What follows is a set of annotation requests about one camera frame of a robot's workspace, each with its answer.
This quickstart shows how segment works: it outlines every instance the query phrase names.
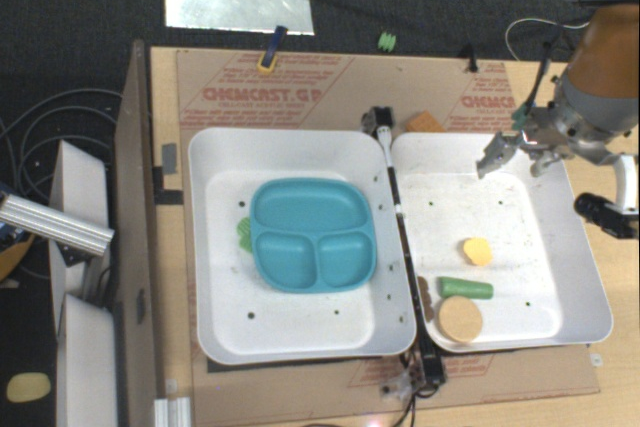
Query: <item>round wooden disc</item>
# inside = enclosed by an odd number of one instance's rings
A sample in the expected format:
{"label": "round wooden disc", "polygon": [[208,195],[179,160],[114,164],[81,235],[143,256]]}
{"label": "round wooden disc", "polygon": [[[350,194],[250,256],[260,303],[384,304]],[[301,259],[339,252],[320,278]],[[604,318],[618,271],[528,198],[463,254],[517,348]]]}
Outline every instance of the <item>round wooden disc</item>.
{"label": "round wooden disc", "polygon": [[482,331],[482,314],[471,299],[454,295],[445,299],[438,312],[442,332],[452,340],[469,343]]}

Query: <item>black floor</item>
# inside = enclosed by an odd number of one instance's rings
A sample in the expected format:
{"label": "black floor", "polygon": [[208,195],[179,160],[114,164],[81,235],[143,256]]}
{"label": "black floor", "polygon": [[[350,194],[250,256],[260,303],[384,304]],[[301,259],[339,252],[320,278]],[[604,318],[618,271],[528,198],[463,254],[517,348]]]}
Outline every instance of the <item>black floor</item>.
{"label": "black floor", "polygon": [[[523,17],[557,21],[584,18],[588,13],[560,0],[311,0],[316,35],[288,37],[295,51],[375,53],[379,34],[397,36],[396,52],[409,55],[455,56],[472,43],[478,57],[509,59],[504,45],[508,24]],[[514,29],[512,42],[523,59],[537,59],[549,28],[525,24]],[[573,34],[554,56],[566,60]],[[265,36],[221,31],[168,29],[164,0],[0,0],[0,118],[11,125],[29,107],[57,93],[76,88],[121,90],[131,42],[149,45],[263,48]],[[42,107],[10,132],[18,163],[29,125],[48,109],[83,105],[110,115],[116,98],[83,94]],[[57,135],[82,134],[109,142],[112,127],[94,114],[60,112],[34,127],[25,151]],[[78,146],[105,161],[109,152],[95,143]],[[55,144],[47,143],[25,162],[33,181],[52,172]],[[9,154],[0,141],[0,181],[14,184]],[[48,183],[39,186],[46,196]],[[42,199],[23,183],[23,191]],[[46,274],[44,247],[36,248],[24,266]],[[0,289],[0,423],[3,427],[52,425],[54,398],[10,405],[4,389],[11,375],[43,371],[55,380],[55,342],[49,318],[48,282],[23,270],[12,278],[15,290]]]}

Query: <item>blue plate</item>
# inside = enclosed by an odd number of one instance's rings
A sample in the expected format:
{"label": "blue plate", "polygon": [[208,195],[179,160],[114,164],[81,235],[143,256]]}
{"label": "blue plate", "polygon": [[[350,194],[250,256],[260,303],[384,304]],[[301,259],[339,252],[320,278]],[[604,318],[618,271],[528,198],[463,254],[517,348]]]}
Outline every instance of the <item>blue plate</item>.
{"label": "blue plate", "polygon": [[347,182],[272,180],[251,201],[251,245],[260,275],[286,292],[351,290],[376,267],[367,200]]}

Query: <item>wooden table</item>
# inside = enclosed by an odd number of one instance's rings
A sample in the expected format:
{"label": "wooden table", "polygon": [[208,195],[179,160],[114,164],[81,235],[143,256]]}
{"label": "wooden table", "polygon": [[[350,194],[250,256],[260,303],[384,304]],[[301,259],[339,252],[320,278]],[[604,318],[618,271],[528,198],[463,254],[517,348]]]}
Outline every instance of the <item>wooden table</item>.
{"label": "wooden table", "polygon": [[[176,49],[152,49],[152,113],[154,165],[161,165],[163,141],[179,140],[178,99],[176,93]],[[537,71],[537,63],[505,63],[516,104],[527,96]],[[564,66],[552,66],[547,79],[560,74]],[[552,85],[541,88],[539,103],[551,98]],[[614,151],[638,151],[637,130],[631,137],[620,138],[610,146]],[[566,163],[576,194],[590,191],[615,197],[613,170],[596,168],[581,159]],[[182,186],[180,172],[165,176],[165,188]],[[180,383],[180,394],[191,392],[189,312],[187,275],[184,259],[184,210],[180,205],[157,208],[158,251],[160,269],[155,279],[161,293],[160,330],[165,375]],[[596,258],[614,317],[612,334],[591,352],[599,354],[602,366],[597,369],[601,393],[523,402],[483,404],[458,408],[418,411],[416,425],[422,427],[462,426],[562,426],[634,425],[640,418],[640,326],[638,286],[638,242],[618,241],[599,228],[587,226],[587,235]],[[330,423],[344,427],[391,425],[397,414],[375,418],[334,418]],[[294,422],[300,426],[313,422]]]}

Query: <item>white tray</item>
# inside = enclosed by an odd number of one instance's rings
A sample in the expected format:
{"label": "white tray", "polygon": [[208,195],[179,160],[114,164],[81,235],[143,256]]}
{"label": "white tray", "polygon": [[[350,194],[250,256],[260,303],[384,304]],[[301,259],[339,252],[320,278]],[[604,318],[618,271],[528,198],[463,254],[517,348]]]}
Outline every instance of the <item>white tray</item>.
{"label": "white tray", "polygon": [[[189,146],[198,338],[225,364],[398,354],[413,342],[411,303],[384,155],[358,132],[211,128]],[[269,286],[236,227],[255,191],[285,177],[345,180],[367,198],[376,270],[348,292]]]}
{"label": "white tray", "polygon": [[[613,320],[563,164],[539,178],[522,152],[479,180],[475,160],[491,136],[404,134],[393,159],[416,274],[426,278],[437,313],[438,276],[493,284],[491,300],[475,300],[484,326],[472,343],[427,324],[452,352],[591,343]],[[489,241],[493,262],[469,263],[462,243]]]}

